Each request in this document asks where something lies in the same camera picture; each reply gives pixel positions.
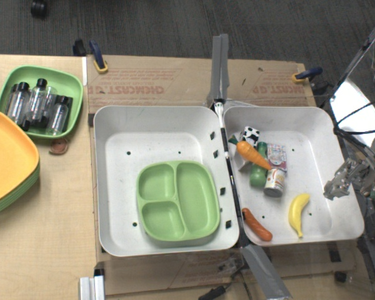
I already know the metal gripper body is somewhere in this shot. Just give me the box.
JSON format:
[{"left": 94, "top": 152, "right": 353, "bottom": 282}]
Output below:
[{"left": 332, "top": 157, "right": 371, "bottom": 189}]

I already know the white plastic tray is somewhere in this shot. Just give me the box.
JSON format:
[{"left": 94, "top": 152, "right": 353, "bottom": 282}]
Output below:
[
  {"left": 222, "top": 106, "right": 366, "bottom": 248},
  {"left": 92, "top": 105, "right": 241, "bottom": 258}
]

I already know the yellow banana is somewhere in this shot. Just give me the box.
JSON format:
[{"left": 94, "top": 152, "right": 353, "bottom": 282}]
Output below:
[{"left": 287, "top": 192, "right": 311, "bottom": 239}]

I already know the small white can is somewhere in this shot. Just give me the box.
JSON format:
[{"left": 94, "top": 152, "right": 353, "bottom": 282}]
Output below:
[{"left": 263, "top": 167, "right": 287, "bottom": 198}]

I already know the pink and white packet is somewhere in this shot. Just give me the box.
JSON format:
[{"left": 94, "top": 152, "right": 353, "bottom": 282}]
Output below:
[{"left": 266, "top": 142, "right": 289, "bottom": 173}]

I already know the green bottle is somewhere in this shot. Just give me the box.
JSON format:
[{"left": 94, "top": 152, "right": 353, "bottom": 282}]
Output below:
[{"left": 249, "top": 141, "right": 269, "bottom": 188}]

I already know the orange sausage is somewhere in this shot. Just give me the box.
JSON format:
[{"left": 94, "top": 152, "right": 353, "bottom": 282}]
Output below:
[{"left": 241, "top": 207, "right": 274, "bottom": 243}]

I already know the orange carrot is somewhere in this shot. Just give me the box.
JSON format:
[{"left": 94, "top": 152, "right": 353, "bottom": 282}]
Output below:
[{"left": 227, "top": 135, "right": 273, "bottom": 172}]

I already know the cow print carton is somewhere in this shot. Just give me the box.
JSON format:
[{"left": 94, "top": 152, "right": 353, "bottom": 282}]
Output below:
[{"left": 237, "top": 126, "right": 261, "bottom": 173}]

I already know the green divided plate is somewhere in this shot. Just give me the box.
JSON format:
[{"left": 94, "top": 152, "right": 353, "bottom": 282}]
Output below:
[{"left": 136, "top": 160, "right": 222, "bottom": 249}]

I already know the brown cardboard board red print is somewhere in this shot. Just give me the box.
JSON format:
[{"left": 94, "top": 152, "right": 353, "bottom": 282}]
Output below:
[{"left": 86, "top": 54, "right": 356, "bottom": 296}]

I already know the clear plastic bottle black cap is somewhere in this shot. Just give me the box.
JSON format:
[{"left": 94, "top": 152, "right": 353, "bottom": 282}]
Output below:
[
  {"left": 37, "top": 86, "right": 59, "bottom": 129},
  {"left": 45, "top": 95, "right": 71, "bottom": 136},
  {"left": 17, "top": 117, "right": 32, "bottom": 133},
  {"left": 6, "top": 82, "right": 31, "bottom": 125},
  {"left": 26, "top": 77, "right": 49, "bottom": 122}
]

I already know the yellow plate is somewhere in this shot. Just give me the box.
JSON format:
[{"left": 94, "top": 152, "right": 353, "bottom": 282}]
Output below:
[{"left": 0, "top": 109, "right": 41, "bottom": 206}]

